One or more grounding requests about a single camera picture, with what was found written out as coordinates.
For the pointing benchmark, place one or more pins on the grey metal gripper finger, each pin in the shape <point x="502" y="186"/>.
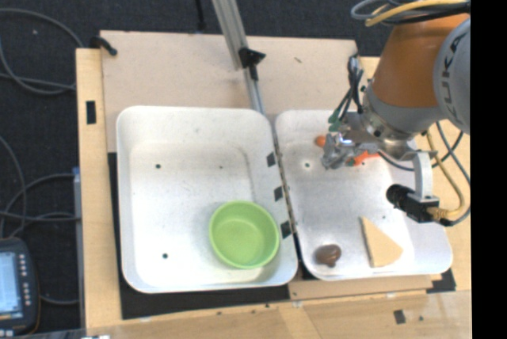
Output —
<point x="344" y="143"/>
<point x="329" y="158"/>

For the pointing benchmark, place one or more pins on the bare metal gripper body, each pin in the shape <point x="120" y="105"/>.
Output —
<point x="370" y="139"/>

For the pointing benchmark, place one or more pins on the orange carrot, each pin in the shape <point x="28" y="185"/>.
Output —
<point x="361" y="158"/>

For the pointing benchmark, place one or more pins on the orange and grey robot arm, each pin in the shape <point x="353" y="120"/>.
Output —
<point x="412" y="64"/>

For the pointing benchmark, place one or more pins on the white plastic tray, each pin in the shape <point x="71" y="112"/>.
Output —
<point x="178" y="191"/>
<point x="340" y="206"/>

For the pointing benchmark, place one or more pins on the brown round toy food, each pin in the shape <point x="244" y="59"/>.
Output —
<point x="328" y="254"/>

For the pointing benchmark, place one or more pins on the beige pizza slice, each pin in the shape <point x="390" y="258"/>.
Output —
<point x="379" y="244"/>

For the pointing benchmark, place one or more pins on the green bowl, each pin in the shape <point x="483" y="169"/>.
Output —
<point x="243" y="234"/>

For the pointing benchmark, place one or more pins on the pale wood board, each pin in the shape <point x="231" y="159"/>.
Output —
<point x="170" y="68"/>

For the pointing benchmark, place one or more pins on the black cylinder on white bracket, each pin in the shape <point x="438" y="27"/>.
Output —
<point x="412" y="200"/>

